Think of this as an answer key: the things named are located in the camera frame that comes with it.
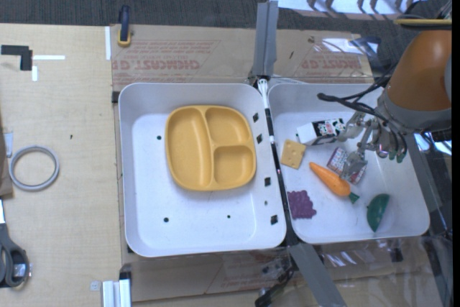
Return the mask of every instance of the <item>white tray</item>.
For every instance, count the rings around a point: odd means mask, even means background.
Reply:
[[[174,109],[197,104],[234,108],[249,122],[257,169],[248,184],[197,192],[173,181],[165,155],[165,122]],[[280,188],[265,110],[255,88],[239,83],[134,83],[119,96],[119,115],[125,234],[134,252],[159,257],[267,249],[283,241]],[[271,184],[266,185],[266,178]]]
[[[341,104],[320,101],[316,95],[348,96],[363,91],[368,85],[279,84],[270,89],[269,101],[278,155],[285,139],[296,140],[297,127],[324,119],[343,118],[354,113]],[[379,89],[361,102],[375,107]],[[357,139],[307,147],[298,170],[281,165],[287,191],[307,190],[317,214],[312,219],[293,219],[295,233],[304,242],[325,244],[373,238],[410,237],[424,233],[429,226],[429,213],[410,156],[402,163],[379,158],[366,151],[369,163],[362,179],[351,185],[360,199],[351,204],[348,197],[333,194],[308,167],[310,161],[327,165],[335,147],[347,152],[357,149]],[[390,202],[377,232],[367,223],[367,205],[379,193],[390,194]]]

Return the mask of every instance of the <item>toy carrot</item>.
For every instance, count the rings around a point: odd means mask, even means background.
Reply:
[[[337,173],[330,171],[314,162],[310,162],[311,170],[334,192],[337,196],[348,196],[354,203],[359,196],[351,192],[349,183],[340,178]]]

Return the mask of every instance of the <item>scissors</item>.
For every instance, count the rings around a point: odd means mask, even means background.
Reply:
[[[21,285],[29,275],[29,268],[26,252],[9,238],[0,198],[0,283],[4,280],[10,287]]]

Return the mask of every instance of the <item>wooden table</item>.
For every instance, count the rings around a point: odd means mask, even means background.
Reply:
[[[0,44],[27,45],[35,56],[65,56],[64,60],[34,60],[37,81],[30,71],[19,69],[19,57],[0,56],[2,126],[14,134],[13,151],[44,145],[60,161],[60,174],[49,188],[39,192],[15,188],[12,196],[4,198],[9,233],[26,249],[32,277],[19,290],[0,289],[0,305],[100,306],[98,282],[118,280],[121,268],[111,63],[106,58],[105,29],[0,24],[0,35]],[[30,154],[18,162],[16,173],[23,181],[36,183],[51,171],[52,164],[44,155]],[[423,275],[425,286],[435,288],[433,276]],[[360,283],[363,290],[370,288],[368,280],[356,282]],[[354,298],[347,285],[339,290]],[[436,295],[437,291],[418,288],[417,293]],[[137,305],[253,306],[257,296],[257,291],[249,291]],[[365,305],[366,301],[355,304]]]

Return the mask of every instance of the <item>cheese slice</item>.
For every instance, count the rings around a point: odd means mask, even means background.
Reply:
[[[283,165],[298,169],[306,148],[305,145],[299,142],[292,141],[291,139],[285,140],[280,162]]]

